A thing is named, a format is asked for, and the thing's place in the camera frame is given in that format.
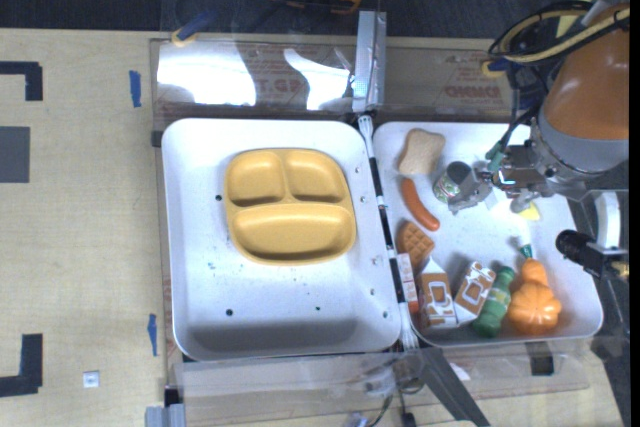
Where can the small yellow wedge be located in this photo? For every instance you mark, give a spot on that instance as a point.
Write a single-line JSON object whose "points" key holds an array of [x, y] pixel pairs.
{"points": [[531, 213]]}

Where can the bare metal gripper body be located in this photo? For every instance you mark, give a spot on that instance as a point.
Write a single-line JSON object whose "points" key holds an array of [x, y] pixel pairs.
{"points": [[522, 170]]}

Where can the yellow divided plate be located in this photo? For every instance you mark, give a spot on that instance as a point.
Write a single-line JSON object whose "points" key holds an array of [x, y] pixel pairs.
{"points": [[290, 225]]}

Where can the green plastic bottle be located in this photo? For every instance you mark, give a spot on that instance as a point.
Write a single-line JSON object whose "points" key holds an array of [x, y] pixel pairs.
{"points": [[494, 305]]}

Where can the small green and white can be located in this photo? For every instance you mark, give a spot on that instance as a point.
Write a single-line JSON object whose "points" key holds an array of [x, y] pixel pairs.
{"points": [[445, 187]]}

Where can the white plastic tray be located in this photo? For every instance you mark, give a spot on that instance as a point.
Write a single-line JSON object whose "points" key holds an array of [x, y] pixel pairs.
{"points": [[480, 235], [200, 215]]}

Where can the orange toy sausage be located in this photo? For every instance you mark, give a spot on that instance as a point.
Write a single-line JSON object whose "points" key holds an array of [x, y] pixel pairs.
{"points": [[419, 205]]}

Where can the brown toy waffle biscuit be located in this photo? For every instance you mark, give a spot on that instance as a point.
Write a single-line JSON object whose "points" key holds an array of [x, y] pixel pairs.
{"points": [[414, 242]]}

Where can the white and orange carton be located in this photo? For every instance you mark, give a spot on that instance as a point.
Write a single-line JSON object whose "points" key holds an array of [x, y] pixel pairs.
{"points": [[436, 297], [474, 292]]}

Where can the orange toy carrot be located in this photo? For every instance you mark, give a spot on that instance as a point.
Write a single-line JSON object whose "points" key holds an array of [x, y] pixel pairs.
{"points": [[534, 271]]}

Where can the orange toy pumpkin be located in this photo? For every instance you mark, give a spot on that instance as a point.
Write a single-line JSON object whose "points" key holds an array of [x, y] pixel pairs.
{"points": [[534, 310]]}

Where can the tan toy bread slice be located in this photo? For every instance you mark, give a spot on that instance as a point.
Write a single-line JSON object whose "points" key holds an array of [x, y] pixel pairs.
{"points": [[421, 152]]}

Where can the small red and white carton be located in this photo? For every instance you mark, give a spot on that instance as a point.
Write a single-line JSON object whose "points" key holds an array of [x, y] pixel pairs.
{"points": [[407, 280]]}

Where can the black cylinder on white bracket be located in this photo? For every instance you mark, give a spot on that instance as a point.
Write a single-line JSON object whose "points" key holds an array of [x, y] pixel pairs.
{"points": [[580, 247]]}

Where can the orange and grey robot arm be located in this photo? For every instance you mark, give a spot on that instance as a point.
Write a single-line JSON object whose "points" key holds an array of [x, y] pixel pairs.
{"points": [[587, 105]]}

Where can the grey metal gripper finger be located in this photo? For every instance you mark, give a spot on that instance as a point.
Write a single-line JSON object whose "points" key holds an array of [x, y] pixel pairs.
{"points": [[522, 203], [470, 195]]}

